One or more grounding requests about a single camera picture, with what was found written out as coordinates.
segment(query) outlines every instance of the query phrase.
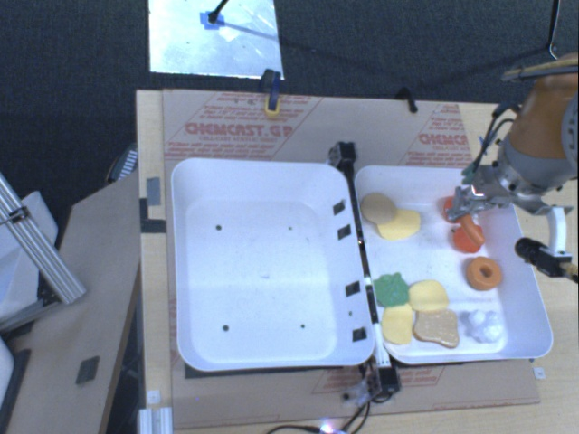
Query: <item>cable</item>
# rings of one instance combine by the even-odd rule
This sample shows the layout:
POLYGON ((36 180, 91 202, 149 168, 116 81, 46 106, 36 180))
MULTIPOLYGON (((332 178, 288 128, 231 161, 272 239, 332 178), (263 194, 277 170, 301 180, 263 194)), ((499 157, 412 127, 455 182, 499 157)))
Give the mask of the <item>cable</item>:
POLYGON ((354 423, 354 421, 356 421, 356 420, 358 419, 358 417, 360 416, 360 413, 362 413, 362 411, 364 411, 364 408, 369 407, 369 406, 370 406, 370 402, 368 402, 366 405, 362 405, 362 406, 356 411, 356 413, 354 413, 354 416, 352 416, 352 418, 350 418, 350 419, 346 422, 346 424, 340 428, 340 430, 347 431, 348 429, 350 429, 350 426, 352 426, 352 424, 354 423))
POLYGON ((358 427, 356 429, 354 429, 352 432, 350 432, 350 434, 356 434, 364 427, 365 422, 368 420, 368 416, 370 415, 370 405, 372 405, 371 402, 368 402, 365 405, 365 413, 364 413, 364 417, 362 418, 362 421, 360 422, 360 424, 358 424, 358 427))
POLYGON ((373 403, 376 403, 376 404, 381 404, 381 403, 387 403, 390 399, 392 399, 392 394, 388 394, 388 395, 386 395, 385 397, 383 397, 382 399, 381 399, 379 396, 376 395, 376 396, 372 399, 372 402, 373 402, 373 403))
POLYGON ((482 161, 483 156, 485 155, 485 153, 489 149, 489 146, 491 145, 491 143, 494 141, 495 137, 497 136, 498 131, 505 124, 512 124, 513 122, 515 122, 514 119, 511 119, 511 118, 503 119, 498 123, 497 127, 495 128, 495 123, 497 122, 497 120, 498 120, 498 116, 494 117, 492 119, 492 121, 490 122, 489 128, 487 129, 487 133, 482 140, 482 144, 480 145, 480 151, 477 154, 477 157, 475 157, 474 161, 472 161, 472 173, 473 174, 475 172, 477 172, 477 170, 479 169, 480 161, 482 161))
POLYGON ((314 434, 319 434, 320 430, 317 426, 300 426, 299 424, 282 424, 276 428, 269 430, 266 434, 273 434, 274 432, 278 432, 279 430, 283 429, 294 429, 294 430, 301 430, 304 432, 313 432, 314 434))

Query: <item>orange donut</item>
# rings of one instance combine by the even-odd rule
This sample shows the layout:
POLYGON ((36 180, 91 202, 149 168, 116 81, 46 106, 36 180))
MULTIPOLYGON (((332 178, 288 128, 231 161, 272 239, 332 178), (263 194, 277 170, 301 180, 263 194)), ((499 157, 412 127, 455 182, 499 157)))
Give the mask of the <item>orange donut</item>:
POLYGON ((503 279, 498 263, 488 257, 477 257, 467 267, 467 281, 478 291, 488 291, 503 279))

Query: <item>white surface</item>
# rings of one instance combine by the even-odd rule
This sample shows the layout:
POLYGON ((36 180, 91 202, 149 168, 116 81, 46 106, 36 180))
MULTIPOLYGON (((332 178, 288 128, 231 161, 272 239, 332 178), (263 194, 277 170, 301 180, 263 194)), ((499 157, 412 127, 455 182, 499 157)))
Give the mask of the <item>white surface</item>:
POLYGON ((161 402, 161 391, 147 391, 147 403, 155 405, 161 402))
POLYGON ((273 0, 230 0, 224 26, 205 29, 200 14, 221 0, 149 0, 150 69, 153 72, 259 79, 281 72, 273 0))
POLYGON ((452 224, 441 216, 446 197, 460 182, 460 169, 378 166, 359 171, 356 190, 359 200, 381 192, 403 209, 418 211, 422 227, 412 237, 385 241, 375 225, 362 220, 372 278, 400 272, 412 285, 436 279, 445 286, 449 309, 459 318, 460 344, 456 349, 413 338, 408 345, 386 343, 390 355, 408 364, 449 363, 478 360, 536 358, 549 352, 553 335, 543 300, 530 265, 517 256, 515 243, 522 237, 512 207, 479 214, 486 243, 476 254, 453 248, 452 224), (502 269, 502 283, 490 291, 471 288, 465 278, 468 262, 477 256, 494 259, 502 269), (480 343, 469 332, 468 315, 474 310, 495 312, 505 332, 496 343, 480 343))
POLYGON ((4 344, 4 341, 0 339, 0 406, 2 406, 6 389, 8 389, 8 383, 10 382, 13 369, 14 358, 6 347, 6 344, 4 344))
POLYGON ((546 213, 546 219, 549 223, 549 249, 554 254, 566 252, 567 221, 565 208, 552 206, 546 213))
POLYGON ((138 434, 173 434, 173 410, 170 407, 139 410, 138 434))
POLYGON ((189 159, 172 175, 177 343, 204 371, 354 365, 374 348, 346 179, 189 159), (334 215, 333 206, 346 209, 334 215), (338 239, 338 229, 352 234, 338 239), (346 297, 346 285, 361 292, 346 297), (353 342, 353 330, 368 337, 353 342))
MULTIPOLYGON (((54 242, 56 222, 39 192, 23 199, 38 226, 54 242)), ((18 244, 6 225, 0 226, 0 320, 8 318, 37 300, 38 268, 18 244)))

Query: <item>metal plate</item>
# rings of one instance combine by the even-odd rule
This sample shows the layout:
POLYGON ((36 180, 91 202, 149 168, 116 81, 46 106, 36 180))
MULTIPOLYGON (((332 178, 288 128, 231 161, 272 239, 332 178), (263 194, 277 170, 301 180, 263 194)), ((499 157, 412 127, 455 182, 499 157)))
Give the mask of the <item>metal plate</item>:
POLYGON ((273 0, 230 0, 222 24, 203 24, 219 2, 149 0, 150 70, 258 79, 272 69, 283 77, 273 0))

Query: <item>black clamp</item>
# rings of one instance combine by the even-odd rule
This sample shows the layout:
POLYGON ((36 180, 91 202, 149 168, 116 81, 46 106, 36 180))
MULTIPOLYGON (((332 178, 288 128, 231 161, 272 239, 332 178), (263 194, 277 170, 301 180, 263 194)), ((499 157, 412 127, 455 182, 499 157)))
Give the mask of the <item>black clamp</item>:
POLYGON ((408 109, 410 112, 417 113, 418 107, 416 106, 416 101, 414 101, 413 93, 408 87, 402 87, 398 90, 398 93, 394 96, 394 99, 405 99, 408 101, 408 109))
POLYGON ((356 158, 356 147, 352 142, 340 141, 327 153, 329 164, 341 172, 345 170, 353 172, 356 158))
POLYGON ((280 114, 280 84, 281 72, 266 69, 261 76, 258 91, 267 93, 265 99, 265 114, 273 118, 280 114))
POLYGON ((149 219, 147 198, 140 198, 138 202, 141 233, 166 233, 166 221, 162 219, 149 219))
POLYGON ((8 214, 8 218, 0 221, 0 225, 4 225, 5 223, 18 223, 23 221, 24 219, 30 217, 30 211, 26 206, 19 207, 18 209, 10 212, 8 214))
POLYGON ((515 252, 525 262, 534 265, 550 278, 565 277, 562 264, 571 262, 571 256, 554 256, 545 244, 529 238, 518 240, 515 252))

